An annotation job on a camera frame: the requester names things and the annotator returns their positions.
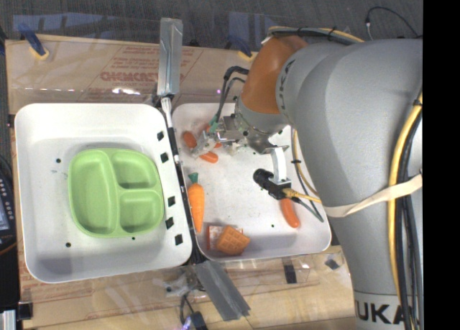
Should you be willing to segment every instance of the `orange toy food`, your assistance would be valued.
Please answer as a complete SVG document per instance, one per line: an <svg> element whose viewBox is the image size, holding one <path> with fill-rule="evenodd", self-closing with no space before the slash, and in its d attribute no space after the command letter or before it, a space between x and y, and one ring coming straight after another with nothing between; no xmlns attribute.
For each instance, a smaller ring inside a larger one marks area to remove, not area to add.
<svg viewBox="0 0 460 330"><path fill-rule="evenodd" d="M237 256L243 253L251 239L238 232L235 228L227 225L218 238L216 248L223 253Z"/></svg>
<svg viewBox="0 0 460 330"><path fill-rule="evenodd" d="M201 233L204 217L204 188L198 184L198 173L191 173L189 176L192 185L188 188L188 200L192 209L192 218L195 229Z"/></svg>
<svg viewBox="0 0 460 330"><path fill-rule="evenodd" d="M283 198L280 200L281 212L285 217L286 222L292 228L298 228L300 226L300 221L297 215L295 214L293 202L289 198Z"/></svg>
<svg viewBox="0 0 460 330"><path fill-rule="evenodd" d="M196 147L196 138L193 136L192 132L186 131L182 135L185 144L189 149L194 149ZM204 155L200 155L200 158L203 160L206 160L208 162L212 162L213 164L216 163L219 160L219 157L214 153L214 152L207 152Z"/></svg>

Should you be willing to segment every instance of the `toy carrot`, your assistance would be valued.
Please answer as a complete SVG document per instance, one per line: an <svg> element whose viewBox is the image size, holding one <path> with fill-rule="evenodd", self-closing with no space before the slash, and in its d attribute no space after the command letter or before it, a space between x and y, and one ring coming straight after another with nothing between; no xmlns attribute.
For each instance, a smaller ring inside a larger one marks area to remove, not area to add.
<svg viewBox="0 0 460 330"><path fill-rule="evenodd" d="M198 184L198 173L188 175L192 181L192 185L188 188L188 200L192 208L192 218L195 224L195 229L201 233L204 217L204 189L201 184Z"/></svg>
<svg viewBox="0 0 460 330"><path fill-rule="evenodd" d="M292 228L298 228L300 226L300 221L297 215L295 214L293 202L289 198L283 198L280 200L281 212L285 217L286 222Z"/></svg>
<svg viewBox="0 0 460 330"><path fill-rule="evenodd" d="M193 136L192 132L186 131L184 132L182 137L184 139L185 144L187 145L189 149L194 149L196 147L197 145L196 138L195 136ZM211 151L207 152L206 154L200 155L200 158L208 162L211 162L213 164L219 161L219 157L217 156L217 154Z"/></svg>

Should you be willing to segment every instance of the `green divided plate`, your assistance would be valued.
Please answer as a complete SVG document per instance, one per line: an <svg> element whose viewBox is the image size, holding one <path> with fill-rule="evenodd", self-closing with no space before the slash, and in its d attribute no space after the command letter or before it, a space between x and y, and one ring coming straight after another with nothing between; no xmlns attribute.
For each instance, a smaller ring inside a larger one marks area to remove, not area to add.
<svg viewBox="0 0 460 330"><path fill-rule="evenodd" d="M141 152L94 149L70 162L70 210L78 228L92 237L146 233L164 214L160 175Z"/></svg>

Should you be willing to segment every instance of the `transparent plastic sheet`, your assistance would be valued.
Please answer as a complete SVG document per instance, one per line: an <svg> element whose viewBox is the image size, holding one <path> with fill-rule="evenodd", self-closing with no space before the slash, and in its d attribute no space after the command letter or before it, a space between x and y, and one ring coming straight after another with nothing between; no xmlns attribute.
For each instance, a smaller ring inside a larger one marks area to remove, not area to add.
<svg viewBox="0 0 460 330"><path fill-rule="evenodd" d="M67 17L65 24L63 24L64 16ZM81 14L55 16L34 14L15 16L14 25L18 22L26 22L38 32L39 37L44 38L44 45L51 44L55 50L50 53L50 63L44 63L36 58L31 59L27 57L29 55L27 43L15 40L18 38L17 32L10 35L13 40L8 46L17 45L17 48L23 50L22 54L17 53L18 57L15 59L7 55L11 114L15 114L23 105L32 102L142 103L151 100L156 79L147 81L144 92L135 91L132 86L121 88L115 84L116 81L109 81L111 85L104 89L104 91L108 89L106 91L108 98L101 98L100 94L91 98L90 91L85 92L85 90L91 87L94 83L91 81L94 81L101 71L92 76L93 73L87 69L88 66L95 65L93 53L97 53L96 59L105 59L101 61L105 63L102 65L103 69L104 65L124 65L121 62L116 64L115 61L110 61L116 57L106 56L117 45L119 45L118 50L128 47L135 48L129 51L137 50L140 54L137 57L141 60L132 64L133 66L140 67L142 63L149 69L154 68L156 59L152 57L155 56L156 42L159 38L159 21ZM190 39L190 31L187 22L184 23L186 45ZM250 40L247 40L250 49L257 50L259 48L257 42L263 40L263 27L278 24L302 25L300 22L289 24L281 17L276 20L274 17L233 12L229 14L229 27L227 27L229 31L223 35L222 47L226 43L225 37L228 33L240 37L245 37L247 33L247 37L250 37ZM80 46L81 50L78 51L74 45ZM250 66L250 61L239 54L237 46L232 45L231 50L224 50L222 47L208 49L195 46L184 47L181 92L176 98L177 103L217 102L219 99L217 90L221 87L224 71L232 65ZM64 54L64 60L59 63L53 62L53 53ZM145 57L148 57L148 62L143 61ZM31 63L29 67L24 66L24 60L29 60ZM43 66L51 63L55 64L54 74L48 67L45 70ZM83 91L80 91L79 96L83 94L82 98L77 98L77 91L69 91L76 89L73 86L81 86ZM237 94L240 88L235 86L232 90ZM11 140L12 154L15 157L13 132ZM15 193L19 204L17 188ZM340 249L333 247L327 253L290 259L226 262L223 265L225 271L247 300L251 311L246 318L225 323L200 283L192 275L191 267L182 266L73 283L46 284L28 273L24 263L20 230L18 237L21 299L22 302L33 305L33 316L31 320L24 321L25 329L88 329L90 326L93 329L181 329L183 325L180 321L180 311L185 294L188 294L193 310L203 314L206 325L210 329L253 329L354 316L351 283L346 264ZM289 265L292 265L290 275L292 280L295 274L295 283L288 282L285 266ZM182 306L182 309L187 316L190 310L187 304Z"/></svg>

